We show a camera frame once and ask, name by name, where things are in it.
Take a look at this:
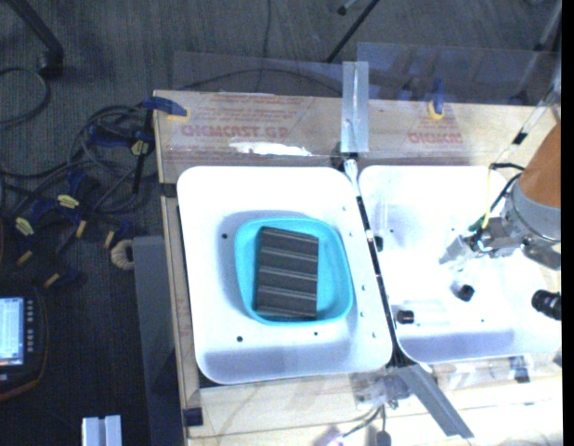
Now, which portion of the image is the clear bottle with black cap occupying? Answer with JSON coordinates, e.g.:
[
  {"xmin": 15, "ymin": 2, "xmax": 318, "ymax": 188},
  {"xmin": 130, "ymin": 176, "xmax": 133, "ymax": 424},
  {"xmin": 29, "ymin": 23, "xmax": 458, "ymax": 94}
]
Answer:
[{"xmin": 395, "ymin": 298, "xmax": 451, "ymax": 330}]

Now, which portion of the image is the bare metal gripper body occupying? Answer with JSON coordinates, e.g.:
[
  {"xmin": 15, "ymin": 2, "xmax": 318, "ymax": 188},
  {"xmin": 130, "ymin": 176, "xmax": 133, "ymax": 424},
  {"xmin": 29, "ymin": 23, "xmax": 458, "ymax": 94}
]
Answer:
[{"xmin": 472, "ymin": 215, "xmax": 563, "ymax": 271}]

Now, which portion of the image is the brown cardboard board red print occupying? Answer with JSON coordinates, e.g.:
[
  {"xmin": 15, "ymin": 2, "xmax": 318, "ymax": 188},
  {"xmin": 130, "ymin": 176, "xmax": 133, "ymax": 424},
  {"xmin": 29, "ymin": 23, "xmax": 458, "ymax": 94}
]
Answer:
[{"xmin": 152, "ymin": 89, "xmax": 563, "ymax": 438}]

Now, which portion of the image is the blue bowl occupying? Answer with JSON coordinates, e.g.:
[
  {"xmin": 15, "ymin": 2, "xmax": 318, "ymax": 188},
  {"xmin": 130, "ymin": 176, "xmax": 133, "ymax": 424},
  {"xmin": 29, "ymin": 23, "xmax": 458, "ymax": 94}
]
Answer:
[{"xmin": 233, "ymin": 216, "xmax": 355, "ymax": 327}]

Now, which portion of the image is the dark grey ribbed block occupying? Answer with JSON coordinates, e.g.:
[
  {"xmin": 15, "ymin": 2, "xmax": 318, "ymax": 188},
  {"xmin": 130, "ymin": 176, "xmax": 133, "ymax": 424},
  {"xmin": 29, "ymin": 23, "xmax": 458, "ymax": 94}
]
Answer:
[{"xmin": 254, "ymin": 226, "xmax": 320, "ymax": 321}]

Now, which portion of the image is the black cylinder on white bracket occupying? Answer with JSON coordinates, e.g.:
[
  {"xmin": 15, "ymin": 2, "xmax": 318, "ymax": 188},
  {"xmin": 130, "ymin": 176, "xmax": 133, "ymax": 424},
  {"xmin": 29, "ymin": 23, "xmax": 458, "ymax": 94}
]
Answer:
[{"xmin": 530, "ymin": 289, "xmax": 563, "ymax": 321}]

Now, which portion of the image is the white plastic tray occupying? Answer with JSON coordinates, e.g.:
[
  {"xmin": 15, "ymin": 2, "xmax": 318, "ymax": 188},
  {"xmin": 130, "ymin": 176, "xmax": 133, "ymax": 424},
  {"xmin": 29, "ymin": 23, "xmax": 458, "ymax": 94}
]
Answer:
[
  {"xmin": 358, "ymin": 164, "xmax": 563, "ymax": 365},
  {"xmin": 176, "ymin": 164, "xmax": 394, "ymax": 386}
]

